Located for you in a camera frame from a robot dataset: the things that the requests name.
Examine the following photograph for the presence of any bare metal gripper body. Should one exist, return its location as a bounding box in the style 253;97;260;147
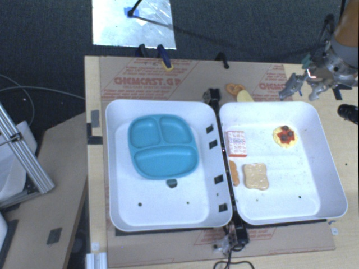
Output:
303;52;359;88

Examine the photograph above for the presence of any pale yellow oval piece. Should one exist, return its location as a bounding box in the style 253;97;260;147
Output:
236;90;255;103

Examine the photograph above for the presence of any yellow round pizza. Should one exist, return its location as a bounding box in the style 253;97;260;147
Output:
272;124;298;149

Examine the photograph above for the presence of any orange pretzel biscuit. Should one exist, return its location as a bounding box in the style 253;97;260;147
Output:
225;82;246;96

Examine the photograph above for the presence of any red and white carton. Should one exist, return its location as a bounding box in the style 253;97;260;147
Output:
225;130;248;158

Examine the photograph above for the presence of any beige bread slice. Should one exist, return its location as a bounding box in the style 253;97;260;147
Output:
242;163;270;191

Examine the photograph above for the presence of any white plastic tray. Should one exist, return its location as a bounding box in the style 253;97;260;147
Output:
104;99;234;233
218;101;349;226

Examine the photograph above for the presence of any orange sausage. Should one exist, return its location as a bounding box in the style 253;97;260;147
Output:
228;160;241;187

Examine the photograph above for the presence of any brown cardboard board red print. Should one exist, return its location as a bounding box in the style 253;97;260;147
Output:
99;55;337;266

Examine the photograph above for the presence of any blue divided plate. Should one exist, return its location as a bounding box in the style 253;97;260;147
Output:
127;114;201;180

